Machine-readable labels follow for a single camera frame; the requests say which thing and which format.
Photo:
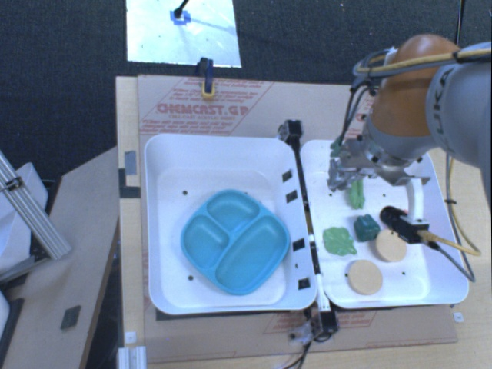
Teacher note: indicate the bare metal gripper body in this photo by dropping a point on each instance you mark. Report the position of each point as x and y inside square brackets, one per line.
[369, 164]

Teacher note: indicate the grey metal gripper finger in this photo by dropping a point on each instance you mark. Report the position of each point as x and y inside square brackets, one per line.
[334, 177]
[351, 177]

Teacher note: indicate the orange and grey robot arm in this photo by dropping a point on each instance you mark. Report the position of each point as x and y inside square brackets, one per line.
[434, 106]

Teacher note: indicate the light green toy pea pod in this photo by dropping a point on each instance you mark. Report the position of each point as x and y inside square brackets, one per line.
[357, 198]

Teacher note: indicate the thin black and white rod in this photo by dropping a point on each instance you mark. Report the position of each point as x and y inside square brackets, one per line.
[307, 213]

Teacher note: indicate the dark green cube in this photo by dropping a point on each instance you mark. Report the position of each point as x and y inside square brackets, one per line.
[366, 228]

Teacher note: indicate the green toy lettuce leaf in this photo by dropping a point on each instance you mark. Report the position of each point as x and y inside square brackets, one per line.
[338, 241]

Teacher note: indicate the tan round biscuit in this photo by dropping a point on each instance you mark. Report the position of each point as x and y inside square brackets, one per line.
[365, 277]
[392, 249]

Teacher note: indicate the white plastic tray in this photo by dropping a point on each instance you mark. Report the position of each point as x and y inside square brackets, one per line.
[173, 190]
[415, 279]

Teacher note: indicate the blue divided plate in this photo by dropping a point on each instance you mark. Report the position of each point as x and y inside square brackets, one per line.
[234, 244]

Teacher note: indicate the brown cardboard board red print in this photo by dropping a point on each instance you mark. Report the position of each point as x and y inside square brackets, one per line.
[215, 110]

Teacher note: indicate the black cylinder on white bracket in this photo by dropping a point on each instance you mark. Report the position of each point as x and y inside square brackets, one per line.
[401, 223]

